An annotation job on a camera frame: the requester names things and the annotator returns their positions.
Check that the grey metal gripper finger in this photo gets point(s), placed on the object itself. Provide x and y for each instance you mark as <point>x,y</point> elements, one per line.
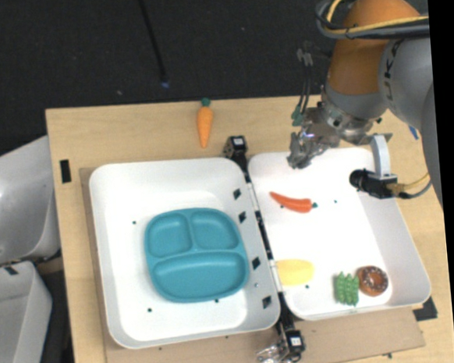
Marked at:
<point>296,157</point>
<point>315,151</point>

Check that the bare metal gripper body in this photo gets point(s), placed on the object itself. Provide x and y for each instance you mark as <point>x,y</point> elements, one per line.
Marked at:
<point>338,127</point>

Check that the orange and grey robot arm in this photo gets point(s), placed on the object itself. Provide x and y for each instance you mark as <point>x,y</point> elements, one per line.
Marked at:
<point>362,64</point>

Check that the red-orange chili pepper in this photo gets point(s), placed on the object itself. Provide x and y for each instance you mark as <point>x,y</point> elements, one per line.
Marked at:
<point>291,203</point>

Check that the thin black and white rod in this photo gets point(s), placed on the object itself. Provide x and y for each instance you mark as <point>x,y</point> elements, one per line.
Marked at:
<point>263,229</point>

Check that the white plastic tray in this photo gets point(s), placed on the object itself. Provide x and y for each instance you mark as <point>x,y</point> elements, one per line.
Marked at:
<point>121,232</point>
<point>333,235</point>

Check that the orange carrot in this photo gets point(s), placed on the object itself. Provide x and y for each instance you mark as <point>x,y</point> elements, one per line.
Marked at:
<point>205,123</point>

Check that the yellow lemon slice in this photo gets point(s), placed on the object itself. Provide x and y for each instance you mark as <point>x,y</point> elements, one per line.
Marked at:
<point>294,272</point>

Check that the green pea pods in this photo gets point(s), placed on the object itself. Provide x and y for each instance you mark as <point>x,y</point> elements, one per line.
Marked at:
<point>346,289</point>

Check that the blue divided plate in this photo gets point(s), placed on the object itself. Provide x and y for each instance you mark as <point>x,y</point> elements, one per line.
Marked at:
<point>195,257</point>

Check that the brown doughnut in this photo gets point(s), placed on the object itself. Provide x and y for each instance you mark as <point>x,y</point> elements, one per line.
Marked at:
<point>376,288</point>

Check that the black cylinder on white bracket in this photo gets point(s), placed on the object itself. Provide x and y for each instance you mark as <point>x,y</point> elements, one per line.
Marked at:
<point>373,183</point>

